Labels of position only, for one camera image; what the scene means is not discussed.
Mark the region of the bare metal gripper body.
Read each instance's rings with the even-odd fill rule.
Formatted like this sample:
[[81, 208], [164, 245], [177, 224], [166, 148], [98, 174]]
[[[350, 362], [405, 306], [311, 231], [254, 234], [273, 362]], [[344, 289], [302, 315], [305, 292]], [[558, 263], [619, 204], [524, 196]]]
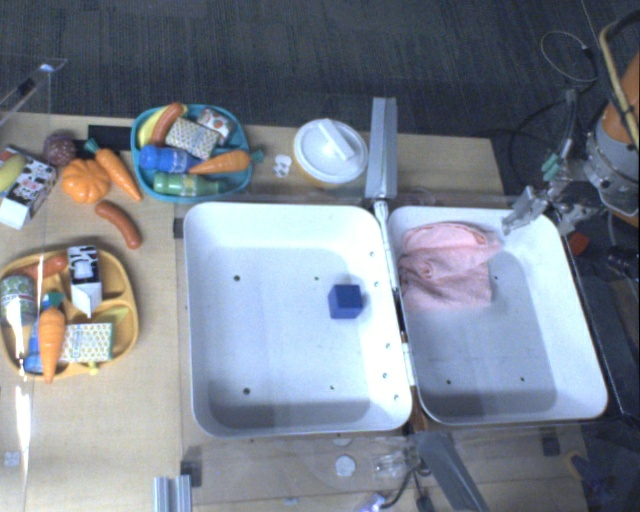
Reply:
[[614, 166], [596, 160], [569, 160], [543, 171], [547, 194], [566, 220], [583, 219], [601, 209], [631, 226], [639, 222], [639, 164]]

